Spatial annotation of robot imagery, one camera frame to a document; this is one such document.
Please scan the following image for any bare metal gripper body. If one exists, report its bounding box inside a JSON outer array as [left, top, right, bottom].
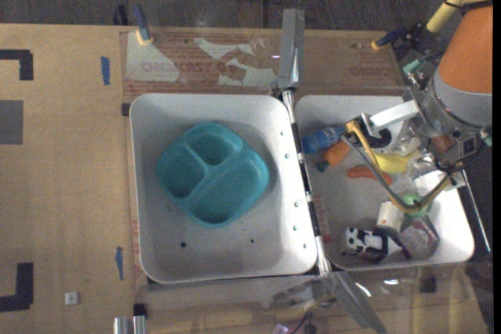
[[406, 86, 479, 165]]

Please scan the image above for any clear plastic bottle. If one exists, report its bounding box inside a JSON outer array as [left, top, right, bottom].
[[391, 125, 431, 160]]

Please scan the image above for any yellow banana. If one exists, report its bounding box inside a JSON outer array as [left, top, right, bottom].
[[369, 148, 422, 174]]

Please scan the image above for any green doughnut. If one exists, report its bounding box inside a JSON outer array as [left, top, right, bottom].
[[401, 193, 432, 217]]

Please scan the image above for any orange sausage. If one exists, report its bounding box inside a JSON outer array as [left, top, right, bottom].
[[347, 165, 393, 185]]

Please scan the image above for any orange carrot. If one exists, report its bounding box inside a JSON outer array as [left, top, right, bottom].
[[315, 139, 351, 174]]

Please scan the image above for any white and orange carton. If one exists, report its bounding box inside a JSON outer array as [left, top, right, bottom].
[[376, 201, 404, 232]]

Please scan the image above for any blue bottle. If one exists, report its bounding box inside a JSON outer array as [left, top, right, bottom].
[[301, 124, 348, 154]]

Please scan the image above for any white plastic tray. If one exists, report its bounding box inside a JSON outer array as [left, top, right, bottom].
[[293, 94, 476, 271], [128, 92, 319, 285]]

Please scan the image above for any brown cardboard board red print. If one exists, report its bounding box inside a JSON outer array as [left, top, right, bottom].
[[119, 26, 486, 328]]

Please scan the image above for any pink and grey carton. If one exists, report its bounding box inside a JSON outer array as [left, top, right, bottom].
[[398, 218, 439, 259]]

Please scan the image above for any teal divided plate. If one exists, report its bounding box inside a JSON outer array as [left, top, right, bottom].
[[155, 121, 271, 229]]

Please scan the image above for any black cylinder on white bracket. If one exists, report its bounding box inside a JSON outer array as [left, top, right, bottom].
[[346, 99, 420, 149]]

